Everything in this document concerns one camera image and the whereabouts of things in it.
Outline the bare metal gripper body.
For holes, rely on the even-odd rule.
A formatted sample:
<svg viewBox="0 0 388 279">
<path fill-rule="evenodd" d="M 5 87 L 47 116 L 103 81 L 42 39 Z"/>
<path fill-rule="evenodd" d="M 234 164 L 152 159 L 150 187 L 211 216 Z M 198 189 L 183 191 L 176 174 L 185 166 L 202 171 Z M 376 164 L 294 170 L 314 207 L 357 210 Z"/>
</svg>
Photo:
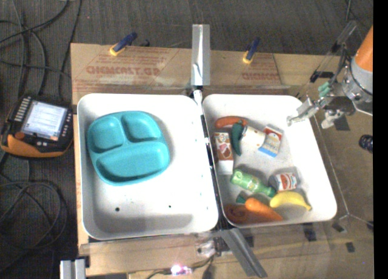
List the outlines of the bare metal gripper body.
<svg viewBox="0 0 388 279">
<path fill-rule="evenodd" d="M 328 112 L 353 115 L 356 111 L 373 115 L 373 95 L 365 89 L 353 76 L 345 73 L 339 82 L 330 79 L 323 90 L 326 101 L 325 110 Z"/>
</svg>

